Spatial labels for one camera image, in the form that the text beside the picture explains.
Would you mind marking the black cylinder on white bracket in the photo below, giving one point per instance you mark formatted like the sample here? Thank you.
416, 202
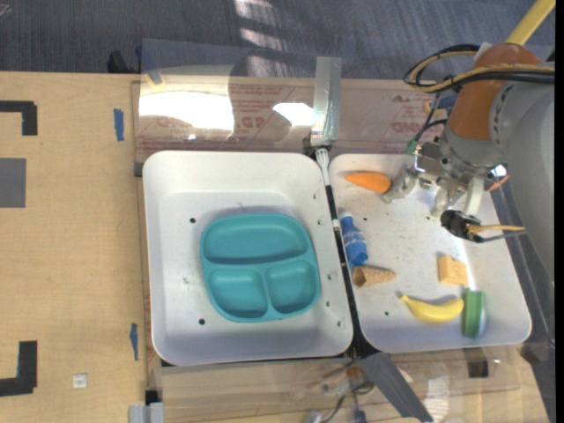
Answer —
456, 225

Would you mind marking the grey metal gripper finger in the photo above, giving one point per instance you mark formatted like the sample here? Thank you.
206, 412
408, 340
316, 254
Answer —
444, 201
398, 187

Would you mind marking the yellow banana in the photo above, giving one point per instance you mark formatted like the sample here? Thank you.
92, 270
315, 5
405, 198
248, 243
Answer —
434, 311

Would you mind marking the blue bottle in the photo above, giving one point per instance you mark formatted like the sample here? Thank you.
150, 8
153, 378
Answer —
353, 240

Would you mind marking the orange carrot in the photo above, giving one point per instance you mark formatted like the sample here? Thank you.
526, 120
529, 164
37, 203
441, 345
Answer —
370, 181

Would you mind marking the blue divided plate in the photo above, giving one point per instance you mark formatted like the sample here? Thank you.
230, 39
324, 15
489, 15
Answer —
255, 240

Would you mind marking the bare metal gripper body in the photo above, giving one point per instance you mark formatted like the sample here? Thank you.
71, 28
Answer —
434, 165

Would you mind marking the yellow cheese wedge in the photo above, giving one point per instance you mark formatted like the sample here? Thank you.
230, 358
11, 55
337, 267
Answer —
451, 271

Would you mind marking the white plastic tray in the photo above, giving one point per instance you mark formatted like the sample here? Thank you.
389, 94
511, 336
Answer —
410, 236
176, 258

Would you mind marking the green can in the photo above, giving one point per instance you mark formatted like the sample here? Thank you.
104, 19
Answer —
472, 313

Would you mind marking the tan ice cream cone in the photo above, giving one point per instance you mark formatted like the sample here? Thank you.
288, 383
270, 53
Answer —
370, 276

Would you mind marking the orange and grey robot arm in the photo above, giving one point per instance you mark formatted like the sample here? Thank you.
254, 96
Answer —
524, 139

